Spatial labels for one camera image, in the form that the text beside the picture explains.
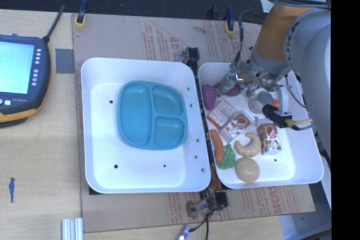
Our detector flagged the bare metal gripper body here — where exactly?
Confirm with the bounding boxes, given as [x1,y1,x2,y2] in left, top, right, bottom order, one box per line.
[233,60,282,92]

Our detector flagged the magenta round toy fruit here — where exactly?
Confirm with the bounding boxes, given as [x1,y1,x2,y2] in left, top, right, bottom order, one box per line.
[224,83,242,97]

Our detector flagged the small can grey lid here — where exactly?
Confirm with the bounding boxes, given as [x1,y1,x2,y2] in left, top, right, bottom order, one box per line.
[249,90,274,115]

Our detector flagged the purple grapes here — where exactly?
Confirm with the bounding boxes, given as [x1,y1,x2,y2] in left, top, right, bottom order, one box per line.
[201,84,218,111]

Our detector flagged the orange and white packet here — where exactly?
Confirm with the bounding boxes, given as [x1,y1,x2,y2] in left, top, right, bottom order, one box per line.
[206,99,236,130]

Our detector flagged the thin black and white rod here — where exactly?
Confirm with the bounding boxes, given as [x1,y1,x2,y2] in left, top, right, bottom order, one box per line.
[191,61,218,192]

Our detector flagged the white and brown carton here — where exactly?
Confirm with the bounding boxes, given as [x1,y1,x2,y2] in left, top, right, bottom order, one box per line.
[218,110,255,144]

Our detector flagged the beige croissant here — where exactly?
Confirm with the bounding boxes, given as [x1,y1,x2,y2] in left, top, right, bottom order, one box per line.
[233,132,262,159]

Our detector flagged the orange sausage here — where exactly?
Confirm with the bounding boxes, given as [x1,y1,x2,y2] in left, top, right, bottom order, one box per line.
[209,128,226,164]

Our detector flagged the green lettuce leaf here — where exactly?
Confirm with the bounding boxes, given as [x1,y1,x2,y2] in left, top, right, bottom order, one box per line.
[214,144,237,170]

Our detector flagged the white plastic tray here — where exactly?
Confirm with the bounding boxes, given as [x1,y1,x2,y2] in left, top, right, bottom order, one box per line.
[80,57,212,194]
[197,62,325,190]

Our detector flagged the beige round bread bun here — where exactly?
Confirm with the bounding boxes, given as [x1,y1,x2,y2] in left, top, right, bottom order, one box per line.
[234,157,261,184]

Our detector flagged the blue divided plate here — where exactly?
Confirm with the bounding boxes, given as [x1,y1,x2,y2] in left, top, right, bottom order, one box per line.
[117,80,188,151]

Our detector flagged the brown cardboard board red print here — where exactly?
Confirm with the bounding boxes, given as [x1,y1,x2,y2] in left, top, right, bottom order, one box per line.
[71,13,316,233]

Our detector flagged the black cylinder on white bracket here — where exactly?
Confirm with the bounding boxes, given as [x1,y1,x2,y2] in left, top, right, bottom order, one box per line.
[262,87,294,129]

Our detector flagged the black block with thin wires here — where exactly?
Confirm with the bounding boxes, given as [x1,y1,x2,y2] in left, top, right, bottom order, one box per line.
[185,191,229,218]
[179,47,201,66]

